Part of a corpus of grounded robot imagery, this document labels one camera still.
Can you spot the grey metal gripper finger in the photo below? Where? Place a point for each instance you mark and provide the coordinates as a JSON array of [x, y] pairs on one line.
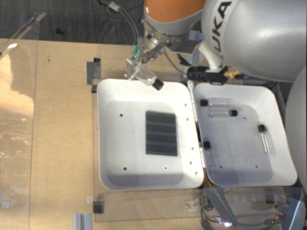
[[129, 68], [140, 68]]

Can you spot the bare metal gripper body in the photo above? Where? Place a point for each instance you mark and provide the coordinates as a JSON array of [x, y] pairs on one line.
[[153, 42]]

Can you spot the clear bottle with black cap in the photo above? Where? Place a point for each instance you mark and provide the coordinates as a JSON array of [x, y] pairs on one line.
[[147, 77], [207, 145], [219, 112], [217, 101], [267, 141]]

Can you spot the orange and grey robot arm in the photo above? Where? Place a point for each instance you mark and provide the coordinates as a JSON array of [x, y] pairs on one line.
[[254, 32]]

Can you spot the black ribbed rack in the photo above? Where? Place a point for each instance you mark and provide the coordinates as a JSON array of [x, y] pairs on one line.
[[161, 133]]

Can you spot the white plastic tray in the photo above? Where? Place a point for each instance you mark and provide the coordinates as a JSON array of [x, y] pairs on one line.
[[239, 147], [134, 138]]

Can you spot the thin black and white rod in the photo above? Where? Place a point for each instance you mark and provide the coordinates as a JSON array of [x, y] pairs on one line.
[[194, 111]]

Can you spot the black cylinder on white bracket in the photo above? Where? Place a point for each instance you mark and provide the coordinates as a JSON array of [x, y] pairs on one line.
[[197, 72]]

